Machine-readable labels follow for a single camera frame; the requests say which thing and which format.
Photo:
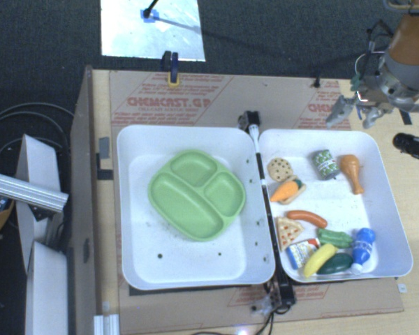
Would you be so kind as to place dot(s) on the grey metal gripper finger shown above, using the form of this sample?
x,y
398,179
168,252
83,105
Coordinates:
x,y
339,112
371,117

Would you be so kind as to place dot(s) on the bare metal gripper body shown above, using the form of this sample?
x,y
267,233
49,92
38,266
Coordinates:
x,y
387,94

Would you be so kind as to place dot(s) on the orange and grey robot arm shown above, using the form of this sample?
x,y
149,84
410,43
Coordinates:
x,y
410,37

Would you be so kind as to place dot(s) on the green small can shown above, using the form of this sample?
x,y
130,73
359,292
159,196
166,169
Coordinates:
x,y
325,164

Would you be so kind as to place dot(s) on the orange chicken drumstick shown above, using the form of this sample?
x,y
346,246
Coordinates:
x,y
352,169

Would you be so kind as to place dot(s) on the tan chocolate chip biscuit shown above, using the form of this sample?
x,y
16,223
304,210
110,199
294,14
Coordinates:
x,y
278,167

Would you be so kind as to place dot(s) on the white plastic tray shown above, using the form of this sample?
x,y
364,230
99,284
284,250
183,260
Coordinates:
x,y
181,257
377,201

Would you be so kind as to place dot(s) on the tan bread slice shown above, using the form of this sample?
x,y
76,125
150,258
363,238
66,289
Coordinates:
x,y
299,191

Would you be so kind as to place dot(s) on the orange carrot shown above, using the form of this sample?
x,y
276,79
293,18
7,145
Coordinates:
x,y
285,190

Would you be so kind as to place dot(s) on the thin black and white rod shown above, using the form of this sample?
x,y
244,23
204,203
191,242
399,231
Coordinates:
x,y
265,187

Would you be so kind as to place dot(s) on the orange sausage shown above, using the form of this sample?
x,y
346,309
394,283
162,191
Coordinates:
x,y
307,217

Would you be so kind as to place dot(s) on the brown cardboard board red print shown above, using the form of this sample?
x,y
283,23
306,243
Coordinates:
x,y
213,100

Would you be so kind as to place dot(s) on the pizza slice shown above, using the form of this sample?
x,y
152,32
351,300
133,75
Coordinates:
x,y
287,231

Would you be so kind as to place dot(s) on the blue bottle with white cap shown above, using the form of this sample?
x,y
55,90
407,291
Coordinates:
x,y
363,248

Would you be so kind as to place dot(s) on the yellow banana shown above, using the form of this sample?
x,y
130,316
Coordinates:
x,y
319,260

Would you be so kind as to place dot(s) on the dark green cucumber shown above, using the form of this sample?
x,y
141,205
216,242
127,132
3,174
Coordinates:
x,y
337,264

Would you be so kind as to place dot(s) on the green divided plate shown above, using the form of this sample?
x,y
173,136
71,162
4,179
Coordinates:
x,y
195,195

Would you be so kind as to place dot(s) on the black cylinder on white bracket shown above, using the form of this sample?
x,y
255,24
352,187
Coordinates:
x,y
413,145

